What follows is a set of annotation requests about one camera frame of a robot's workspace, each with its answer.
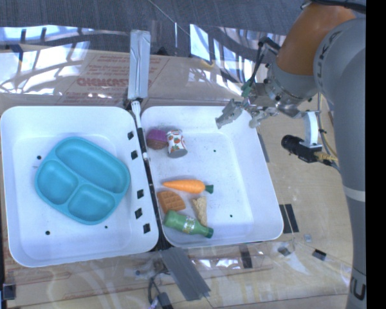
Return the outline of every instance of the tin can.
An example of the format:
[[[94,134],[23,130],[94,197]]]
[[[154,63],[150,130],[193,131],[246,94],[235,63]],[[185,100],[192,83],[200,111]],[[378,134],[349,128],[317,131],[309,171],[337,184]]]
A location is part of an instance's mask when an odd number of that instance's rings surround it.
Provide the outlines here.
[[[167,151],[169,157],[179,158],[187,154],[185,140],[183,138],[183,132],[180,129],[173,129],[166,133],[167,138]]]

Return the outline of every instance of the orange carrot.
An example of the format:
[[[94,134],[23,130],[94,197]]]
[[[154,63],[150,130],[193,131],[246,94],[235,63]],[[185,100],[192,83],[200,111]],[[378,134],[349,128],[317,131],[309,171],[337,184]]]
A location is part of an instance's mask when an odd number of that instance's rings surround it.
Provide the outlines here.
[[[185,180],[174,180],[162,183],[165,187],[172,188],[175,190],[186,191],[190,193],[201,193],[207,191],[213,193],[213,185],[205,185],[202,181],[185,179]]]

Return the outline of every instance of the brown toy bread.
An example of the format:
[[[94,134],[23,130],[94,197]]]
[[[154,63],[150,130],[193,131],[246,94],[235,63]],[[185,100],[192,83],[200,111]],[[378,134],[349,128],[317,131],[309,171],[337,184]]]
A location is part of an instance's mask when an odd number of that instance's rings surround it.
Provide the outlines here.
[[[196,214],[196,218],[199,222],[207,227],[207,199],[206,196],[202,196],[196,199],[192,199],[193,210]]]
[[[160,206],[166,214],[169,209],[181,211],[186,208],[186,204],[177,193],[173,191],[160,191],[157,193]]]

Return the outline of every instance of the blue plate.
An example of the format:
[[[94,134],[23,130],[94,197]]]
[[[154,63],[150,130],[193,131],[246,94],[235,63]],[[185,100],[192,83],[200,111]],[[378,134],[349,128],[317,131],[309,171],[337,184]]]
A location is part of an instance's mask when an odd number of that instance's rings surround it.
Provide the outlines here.
[[[77,136],[60,141],[35,175],[35,189],[46,203],[89,225],[107,219],[129,185],[130,172],[125,164]]]

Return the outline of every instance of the green bottle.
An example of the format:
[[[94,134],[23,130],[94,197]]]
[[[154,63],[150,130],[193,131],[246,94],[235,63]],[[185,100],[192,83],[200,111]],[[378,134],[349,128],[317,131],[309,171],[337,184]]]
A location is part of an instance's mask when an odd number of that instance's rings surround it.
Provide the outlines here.
[[[165,216],[164,225],[170,227],[186,234],[201,234],[206,238],[211,238],[213,236],[213,229],[205,227],[200,224],[200,222],[190,216],[182,215],[172,211],[171,209],[167,211]]]

